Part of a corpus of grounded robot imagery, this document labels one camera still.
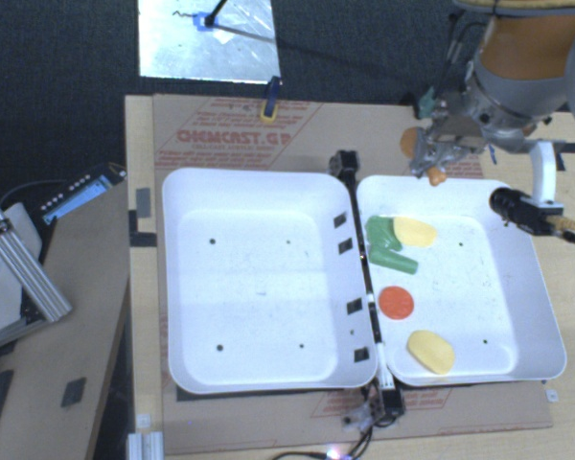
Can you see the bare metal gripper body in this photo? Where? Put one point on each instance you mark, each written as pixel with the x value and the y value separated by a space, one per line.
pixel 493 130

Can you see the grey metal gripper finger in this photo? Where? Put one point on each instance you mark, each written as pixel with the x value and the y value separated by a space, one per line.
pixel 448 156
pixel 421 154

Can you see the orange carrot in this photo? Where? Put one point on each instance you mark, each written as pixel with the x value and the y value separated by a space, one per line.
pixel 407 143

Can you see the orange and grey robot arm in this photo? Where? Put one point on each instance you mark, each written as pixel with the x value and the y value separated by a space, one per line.
pixel 527 41

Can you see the yellow oval slice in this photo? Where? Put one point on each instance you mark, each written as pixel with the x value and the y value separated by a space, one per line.
pixel 431 351
pixel 417 233

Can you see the green toy vegetable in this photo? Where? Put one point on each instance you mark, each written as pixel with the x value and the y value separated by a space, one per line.
pixel 382 245

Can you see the thin black and white rod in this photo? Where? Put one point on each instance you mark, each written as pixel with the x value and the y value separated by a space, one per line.
pixel 364 257

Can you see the white plastic tray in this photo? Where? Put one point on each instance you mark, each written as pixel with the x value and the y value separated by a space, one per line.
pixel 259 281
pixel 465 295

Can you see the orange round slice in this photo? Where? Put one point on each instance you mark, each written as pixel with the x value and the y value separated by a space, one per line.
pixel 396 303

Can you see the brown cardboard board red print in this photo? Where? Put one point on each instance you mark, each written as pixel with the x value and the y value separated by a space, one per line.
pixel 268 132

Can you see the black cylinder on white bracket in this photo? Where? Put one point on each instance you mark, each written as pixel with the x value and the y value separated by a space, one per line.
pixel 541 209

